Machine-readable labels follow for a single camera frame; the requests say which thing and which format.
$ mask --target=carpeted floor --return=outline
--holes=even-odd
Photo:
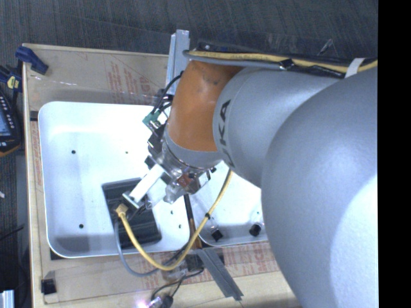
[[[330,56],[378,55],[378,0],[0,0],[0,20],[1,65],[16,65],[23,42],[168,53],[176,29],[189,30],[192,45],[203,38],[316,55],[332,39]],[[0,158],[0,238],[19,226],[15,158]],[[9,255],[0,256],[0,291],[22,282],[18,237],[0,241]]]

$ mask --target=cable connector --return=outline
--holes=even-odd
[[[128,210],[128,207],[124,203],[121,203],[114,211],[116,211],[116,213],[120,217],[120,215],[122,215],[122,214],[124,214],[124,216],[125,216],[127,210]]]

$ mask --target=white tape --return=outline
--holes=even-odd
[[[361,66],[365,58],[354,58],[354,60],[349,64],[345,77],[348,78],[351,75],[354,75],[358,72],[358,68]]]

